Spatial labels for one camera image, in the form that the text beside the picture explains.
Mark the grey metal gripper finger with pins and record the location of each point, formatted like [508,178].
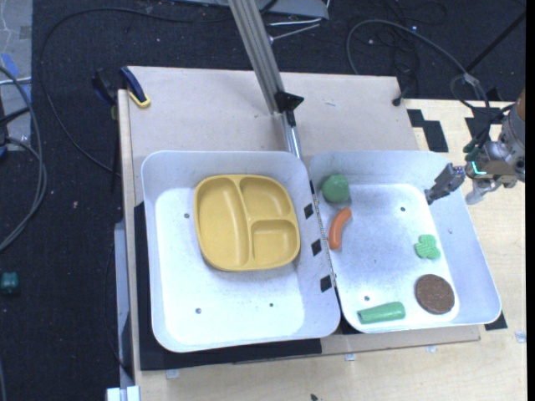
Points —
[446,180]

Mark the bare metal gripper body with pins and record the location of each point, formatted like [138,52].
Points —
[501,166]

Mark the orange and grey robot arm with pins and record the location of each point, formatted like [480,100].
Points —
[516,128]

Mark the green broccoli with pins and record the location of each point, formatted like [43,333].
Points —
[427,247]

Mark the white plastic tray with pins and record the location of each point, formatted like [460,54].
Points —
[380,261]
[234,303]

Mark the green round toy vegetable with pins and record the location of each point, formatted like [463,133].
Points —
[335,188]

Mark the brown round biscuit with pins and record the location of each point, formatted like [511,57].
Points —
[434,294]

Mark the orange sausage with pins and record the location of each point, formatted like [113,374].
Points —
[337,231]

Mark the thin black and white rod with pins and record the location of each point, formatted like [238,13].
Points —
[321,224]

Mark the green toy cucumber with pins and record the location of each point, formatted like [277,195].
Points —
[382,312]

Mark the yellow divided plate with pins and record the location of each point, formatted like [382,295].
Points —
[246,224]

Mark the brown cardboard board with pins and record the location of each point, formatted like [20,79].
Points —
[217,115]

